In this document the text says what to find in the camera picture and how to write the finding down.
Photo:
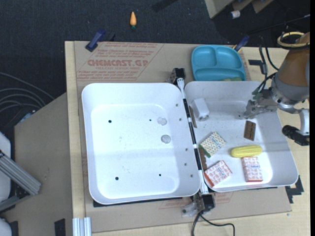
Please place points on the brown cardboard board red print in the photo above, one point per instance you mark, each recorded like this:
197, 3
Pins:
123, 63

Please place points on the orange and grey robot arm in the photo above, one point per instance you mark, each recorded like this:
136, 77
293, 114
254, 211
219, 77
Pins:
295, 65

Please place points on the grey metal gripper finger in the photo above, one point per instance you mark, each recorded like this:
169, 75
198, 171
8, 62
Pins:
254, 115
247, 113

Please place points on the thin black and white rod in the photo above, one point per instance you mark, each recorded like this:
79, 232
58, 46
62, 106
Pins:
190, 124

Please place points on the clear round plastic piece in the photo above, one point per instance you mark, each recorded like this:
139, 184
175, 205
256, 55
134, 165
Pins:
162, 121
165, 138

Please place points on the black cylinder on white bracket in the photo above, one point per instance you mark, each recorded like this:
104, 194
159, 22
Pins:
295, 133

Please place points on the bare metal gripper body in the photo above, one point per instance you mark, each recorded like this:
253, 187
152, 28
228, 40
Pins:
265, 106

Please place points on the white carton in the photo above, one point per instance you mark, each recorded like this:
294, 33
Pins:
199, 108

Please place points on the orange patterned carton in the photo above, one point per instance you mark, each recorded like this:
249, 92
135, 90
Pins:
252, 169
217, 173

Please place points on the yellow and green patterned carton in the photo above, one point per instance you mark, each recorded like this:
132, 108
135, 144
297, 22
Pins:
212, 143

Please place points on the orange carrot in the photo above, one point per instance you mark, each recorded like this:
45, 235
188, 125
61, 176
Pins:
133, 20

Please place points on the yellow green toy food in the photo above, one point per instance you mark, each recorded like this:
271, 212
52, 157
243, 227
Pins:
232, 79

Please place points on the white plastic tray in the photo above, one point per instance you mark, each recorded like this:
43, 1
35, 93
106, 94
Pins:
226, 95
133, 144

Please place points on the brown chocolate bar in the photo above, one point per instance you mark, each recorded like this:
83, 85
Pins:
249, 130

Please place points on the blue divided plate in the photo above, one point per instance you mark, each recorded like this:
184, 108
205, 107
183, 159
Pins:
216, 60

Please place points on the yellow corn cob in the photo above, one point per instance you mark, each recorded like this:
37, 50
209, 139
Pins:
246, 151

